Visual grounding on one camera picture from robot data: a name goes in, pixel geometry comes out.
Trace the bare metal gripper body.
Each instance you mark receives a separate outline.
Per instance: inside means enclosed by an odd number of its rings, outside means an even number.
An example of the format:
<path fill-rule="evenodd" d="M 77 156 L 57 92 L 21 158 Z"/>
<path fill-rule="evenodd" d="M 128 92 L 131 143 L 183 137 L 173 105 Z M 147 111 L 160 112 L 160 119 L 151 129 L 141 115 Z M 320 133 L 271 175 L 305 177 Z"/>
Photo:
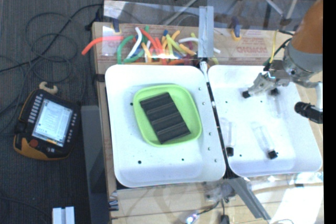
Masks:
<path fill-rule="evenodd" d="M 273 60 L 265 65 L 268 77 L 273 79 L 277 85 L 287 86 L 289 82 L 294 82 L 302 86 L 310 83 L 310 78 L 314 72 L 302 69 L 291 60 Z"/>

